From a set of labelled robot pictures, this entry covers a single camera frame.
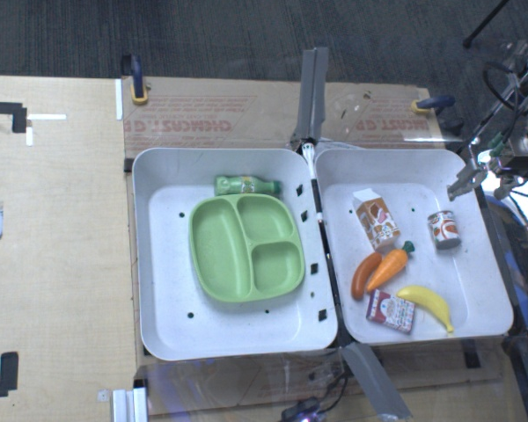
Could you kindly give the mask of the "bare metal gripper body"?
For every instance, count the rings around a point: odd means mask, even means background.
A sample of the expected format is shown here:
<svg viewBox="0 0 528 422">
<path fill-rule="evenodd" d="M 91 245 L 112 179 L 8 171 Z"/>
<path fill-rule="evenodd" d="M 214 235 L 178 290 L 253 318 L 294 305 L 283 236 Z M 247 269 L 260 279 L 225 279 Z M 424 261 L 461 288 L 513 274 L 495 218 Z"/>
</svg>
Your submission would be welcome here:
<svg viewBox="0 0 528 422">
<path fill-rule="evenodd" d="M 511 138 L 492 153 L 489 167 L 496 176 L 528 178 L 528 137 Z"/>
</svg>

